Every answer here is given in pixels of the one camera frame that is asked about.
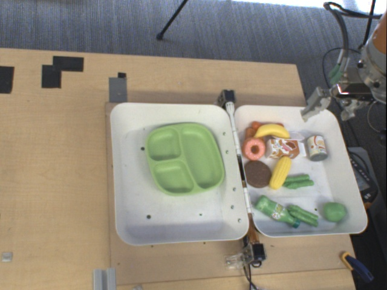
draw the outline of green bottle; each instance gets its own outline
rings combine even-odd
[[[300,225],[300,220],[294,218],[285,207],[266,196],[261,196],[258,199],[255,208],[274,220],[290,224],[293,228],[297,228]]]

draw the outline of brown round patty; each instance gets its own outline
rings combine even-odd
[[[261,161],[249,161],[244,166],[244,170],[247,183],[252,187],[266,187],[272,177],[272,171]]]

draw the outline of green plate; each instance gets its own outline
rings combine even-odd
[[[223,182],[218,145],[210,130],[200,124],[172,124],[153,130],[145,151],[156,185],[169,195],[204,192]]]

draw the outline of white tray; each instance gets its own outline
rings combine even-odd
[[[255,120],[283,123],[288,130],[302,132],[306,138],[312,135],[324,137],[328,158],[312,162],[307,157],[298,156],[293,159],[289,173],[309,174],[314,186],[296,190],[285,187],[273,190],[269,187],[254,188],[248,185],[253,205],[261,195],[266,195],[285,207],[289,204],[298,205],[319,215],[319,226],[315,228],[301,223],[299,228],[294,229],[253,208],[254,223],[261,233],[270,237],[360,233],[367,226],[367,215],[336,117],[325,110],[304,122],[300,115],[301,109],[285,106],[241,106],[235,112],[236,128],[240,143],[243,143],[245,129]],[[272,170],[278,162],[277,159],[266,157],[260,160]],[[324,203],[333,201],[342,203],[348,210],[347,216],[338,223],[326,221],[321,214]]]
[[[166,124],[200,123],[214,135],[225,168],[223,183],[197,195],[170,196],[153,181],[148,134]],[[227,113],[214,105],[122,103],[111,112],[115,222],[131,245],[237,240],[249,220]]]

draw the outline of yellow corn cob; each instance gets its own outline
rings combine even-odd
[[[278,189],[285,182],[286,176],[290,171],[291,159],[287,156],[282,156],[277,162],[269,186],[272,189]]]
[[[280,126],[279,124],[263,124],[261,127],[258,128],[256,131],[254,137],[255,138],[262,138],[266,135],[274,135],[275,137],[279,138],[290,138],[290,134],[288,130],[286,130],[284,127]]]

